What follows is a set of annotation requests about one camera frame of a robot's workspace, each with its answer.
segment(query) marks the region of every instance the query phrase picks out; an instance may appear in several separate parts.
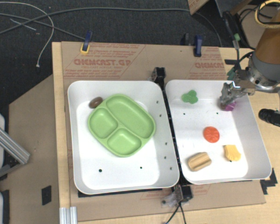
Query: blue clamp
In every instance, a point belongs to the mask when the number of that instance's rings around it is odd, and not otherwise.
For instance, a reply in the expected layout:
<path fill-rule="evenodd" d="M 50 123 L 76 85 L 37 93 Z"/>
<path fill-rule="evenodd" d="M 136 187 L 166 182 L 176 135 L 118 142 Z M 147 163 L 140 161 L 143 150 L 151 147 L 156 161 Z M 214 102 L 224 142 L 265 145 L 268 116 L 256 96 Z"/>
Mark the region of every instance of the blue clamp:
<path fill-rule="evenodd" d="M 81 46 L 81 49 L 80 49 L 80 52 L 82 54 L 88 54 L 88 51 L 89 51 L 89 47 L 90 47 L 90 42 L 91 42 L 91 39 L 92 39 L 92 31 L 87 31 L 86 33 L 86 38 L 85 38 L 85 41 L 84 43 L 82 44 Z"/>
<path fill-rule="evenodd" d="M 194 40 L 194 56 L 201 57 L 202 36 L 196 35 Z"/>

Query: white cable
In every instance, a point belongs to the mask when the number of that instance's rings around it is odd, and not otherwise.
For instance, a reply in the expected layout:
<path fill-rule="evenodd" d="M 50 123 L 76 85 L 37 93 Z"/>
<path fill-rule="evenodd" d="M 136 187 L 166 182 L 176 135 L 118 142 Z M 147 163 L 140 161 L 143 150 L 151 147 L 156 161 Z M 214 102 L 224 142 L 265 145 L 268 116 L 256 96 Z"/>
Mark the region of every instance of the white cable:
<path fill-rule="evenodd" d="M 52 21 L 52 19 L 50 18 L 50 16 L 43 10 L 41 10 L 40 8 L 34 6 L 34 5 L 31 5 L 31 4 L 28 4 L 28 3 L 23 3 L 23 2 L 9 2 L 9 1 L 0 1 L 0 4 L 20 4 L 20 5 L 26 5 L 26 6 L 30 6 L 30 7 L 33 7 L 33 8 L 36 8 L 37 10 L 41 11 L 42 13 L 44 13 L 48 18 L 49 20 L 51 21 L 51 24 L 52 24 L 52 33 L 51 33 L 51 36 L 49 37 L 47 43 L 44 45 L 43 49 L 41 50 L 39 56 L 38 56 L 38 59 L 37 59 L 37 64 L 36 64 L 36 67 L 40 67 L 39 65 L 39 61 L 41 59 L 41 56 L 42 56 L 42 53 L 43 51 L 46 49 L 48 43 L 51 41 L 52 37 L 53 37 L 53 34 L 54 34 L 54 23 Z"/>

